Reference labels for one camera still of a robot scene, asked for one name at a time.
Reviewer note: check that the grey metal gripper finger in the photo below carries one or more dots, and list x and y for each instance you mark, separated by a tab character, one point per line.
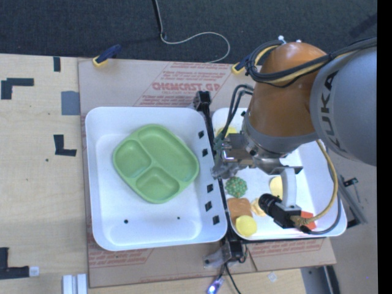
233	172
218	171

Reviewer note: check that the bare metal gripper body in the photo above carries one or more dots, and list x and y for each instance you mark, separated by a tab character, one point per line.
240	152

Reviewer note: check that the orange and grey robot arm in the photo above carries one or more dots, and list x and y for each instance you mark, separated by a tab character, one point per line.
284	103

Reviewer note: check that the green grapes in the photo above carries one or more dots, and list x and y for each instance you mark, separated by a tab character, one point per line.
236	187

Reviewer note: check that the thin black rod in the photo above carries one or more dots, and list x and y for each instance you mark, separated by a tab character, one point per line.
221	191

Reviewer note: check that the yellow banana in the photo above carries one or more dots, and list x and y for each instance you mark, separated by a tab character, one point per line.
229	131

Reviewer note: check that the brown bread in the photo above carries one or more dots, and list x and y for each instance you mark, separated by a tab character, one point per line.
239	207

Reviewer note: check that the beige biscuit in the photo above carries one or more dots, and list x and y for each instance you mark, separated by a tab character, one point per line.
256	207

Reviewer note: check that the yellow round slice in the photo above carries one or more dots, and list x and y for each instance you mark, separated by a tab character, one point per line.
276	186

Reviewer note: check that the yellow round block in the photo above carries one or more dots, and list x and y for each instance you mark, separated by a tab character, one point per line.
246	226

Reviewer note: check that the green divided plate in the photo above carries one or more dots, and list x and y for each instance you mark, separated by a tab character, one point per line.
159	161

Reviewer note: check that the white plastic tray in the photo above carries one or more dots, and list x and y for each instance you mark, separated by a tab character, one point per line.
147	225
315	176

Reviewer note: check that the orange cube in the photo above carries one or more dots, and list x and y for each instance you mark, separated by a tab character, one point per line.
309	222

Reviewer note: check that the brown cardboard board red print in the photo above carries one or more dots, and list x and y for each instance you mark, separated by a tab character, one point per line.
137	78

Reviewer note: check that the black cylinder on white bracket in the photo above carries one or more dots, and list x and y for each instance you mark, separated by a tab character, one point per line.
289	188

